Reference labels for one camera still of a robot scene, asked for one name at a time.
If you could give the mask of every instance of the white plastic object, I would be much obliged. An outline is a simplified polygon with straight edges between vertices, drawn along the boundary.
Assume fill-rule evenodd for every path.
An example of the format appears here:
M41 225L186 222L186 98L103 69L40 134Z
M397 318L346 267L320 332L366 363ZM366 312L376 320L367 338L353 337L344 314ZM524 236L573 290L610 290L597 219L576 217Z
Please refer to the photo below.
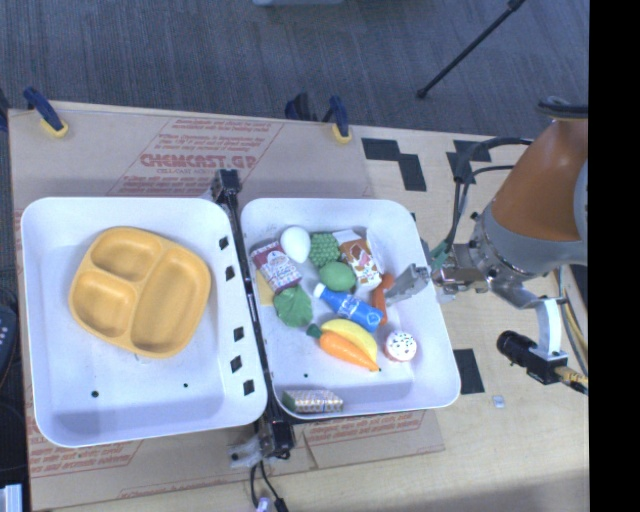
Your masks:
M65 447L252 423L267 393L229 219L198 198L75 197L31 203L21 219L35 418ZM105 343L72 317L67 296L103 230L155 232L198 254L212 288L189 344L152 359Z
M354 229L372 233L385 271L400 274L410 264L428 264L415 220L402 205L378 199L256 199L241 213L247 247L266 239L277 239L291 225L309 233ZM302 288L313 296L319 278L310 261L299 265ZM254 289L256 269L251 265ZM335 318L328 305L312 298L314 323ZM380 348L381 372L370 372L325 354L305 329L287 327L272 306L258 306L266 341L269 369L278 400L284 390L328 389L344 400L337 413L292 416L304 420L380 414L445 407L460 392L460 376L453 356L433 283L420 293L387 308L388 322L374 336ZM411 333L418 352L410 362L398 364L382 354L386 336L393 330Z

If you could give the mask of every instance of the bottle cap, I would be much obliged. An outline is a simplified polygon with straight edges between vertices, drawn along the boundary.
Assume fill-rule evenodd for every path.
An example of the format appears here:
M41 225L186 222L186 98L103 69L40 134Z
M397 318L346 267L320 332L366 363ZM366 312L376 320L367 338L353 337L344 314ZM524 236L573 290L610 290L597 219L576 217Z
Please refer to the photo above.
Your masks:
M326 288L325 285L323 285L322 283L318 283L316 285L316 287L313 289L313 296L320 298L320 296L322 295L322 292L324 292L325 288Z

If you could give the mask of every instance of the donut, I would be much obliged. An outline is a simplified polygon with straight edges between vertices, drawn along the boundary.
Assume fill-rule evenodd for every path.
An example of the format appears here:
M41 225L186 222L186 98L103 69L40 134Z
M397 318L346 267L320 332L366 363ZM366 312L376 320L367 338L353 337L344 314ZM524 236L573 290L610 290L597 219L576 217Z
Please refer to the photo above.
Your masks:
M392 361L411 361L416 355L418 344L411 334L402 331L393 331L387 336L384 345L385 355Z

